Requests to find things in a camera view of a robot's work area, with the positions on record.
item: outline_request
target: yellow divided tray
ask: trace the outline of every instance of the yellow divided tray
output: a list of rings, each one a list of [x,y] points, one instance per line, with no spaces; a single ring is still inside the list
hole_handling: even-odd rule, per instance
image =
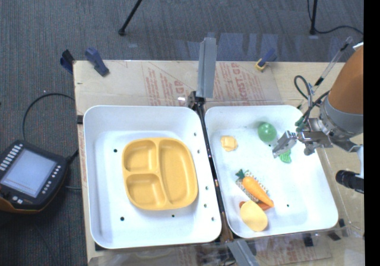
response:
[[[131,141],[123,150],[122,169],[126,194],[141,209],[186,207],[197,197],[197,174],[191,153],[177,139]]]

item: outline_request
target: white container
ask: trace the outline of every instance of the white container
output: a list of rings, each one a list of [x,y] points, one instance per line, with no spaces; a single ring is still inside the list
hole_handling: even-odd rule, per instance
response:
[[[291,163],[272,155],[272,148],[260,140],[258,127],[272,124],[279,139],[286,130],[295,132],[302,116],[293,106],[215,106],[206,111],[205,124],[220,184],[227,221],[242,238],[282,235],[333,227],[338,210],[317,153],[306,156],[298,142],[291,150]],[[238,147],[227,152],[221,146],[224,135],[235,137]],[[252,231],[241,219],[239,203],[248,196],[235,184],[235,173],[250,170],[268,189],[274,208],[265,211],[268,227]]]
[[[198,115],[187,107],[95,106],[83,120],[91,235],[107,249],[204,243],[216,239],[221,220]],[[198,195],[187,207],[143,210],[127,197],[122,151],[150,137],[181,140],[189,148]]]

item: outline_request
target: gray floor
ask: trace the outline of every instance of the gray floor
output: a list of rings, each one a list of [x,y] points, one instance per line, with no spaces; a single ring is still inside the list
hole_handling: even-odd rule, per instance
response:
[[[274,48],[277,61],[328,62],[349,36],[363,41],[364,0],[318,0],[313,35],[314,0],[143,0],[120,36],[136,1],[0,0],[0,151],[22,139],[36,98],[74,96],[72,75],[59,63],[66,49],[77,60],[89,46],[103,59],[198,60],[200,42],[216,37],[219,61],[257,61]],[[42,98],[26,116],[26,139],[72,155],[75,119],[71,99]],[[67,185],[80,185],[78,166],[75,159]],[[0,229],[0,265],[86,264],[78,190],[62,188],[40,214]]]

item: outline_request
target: toy green sphere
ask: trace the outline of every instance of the toy green sphere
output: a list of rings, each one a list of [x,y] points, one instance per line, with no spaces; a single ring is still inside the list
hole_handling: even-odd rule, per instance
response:
[[[275,140],[277,131],[270,123],[264,122],[259,126],[258,134],[262,141],[269,143]]]

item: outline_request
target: wooden table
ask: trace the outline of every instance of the wooden table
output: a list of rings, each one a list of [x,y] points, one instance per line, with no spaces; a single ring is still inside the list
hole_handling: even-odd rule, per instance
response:
[[[102,77],[89,61],[73,64],[75,100],[77,115],[83,114],[95,105],[146,105],[184,106],[190,92],[197,89],[197,61],[104,61],[110,73]],[[293,84],[296,75],[302,75],[314,83],[327,67],[327,62],[270,62],[263,72],[254,68],[254,62],[217,62],[212,104],[224,105],[290,104],[298,106],[302,96]],[[316,97],[329,90],[343,63],[337,63],[318,88]],[[318,115],[317,109],[312,116]],[[131,265],[145,265],[144,259],[132,256],[131,251],[97,251],[90,233],[88,188],[86,175],[86,155],[84,150],[83,124],[78,124],[80,144],[80,165],[83,188],[83,207],[87,242],[87,259],[106,265],[115,258],[127,257]],[[352,141],[363,144],[363,134]],[[337,226],[330,237],[324,232],[313,232],[316,238],[312,248],[292,248],[291,237],[272,237],[265,240],[264,247],[258,248],[256,259],[260,265],[362,265],[365,261],[364,195],[339,185],[335,181],[338,170],[360,172],[360,162],[356,153],[347,153],[338,147],[318,149],[332,194],[337,204],[340,218],[346,225]],[[162,265],[197,265],[197,248],[157,254]]]

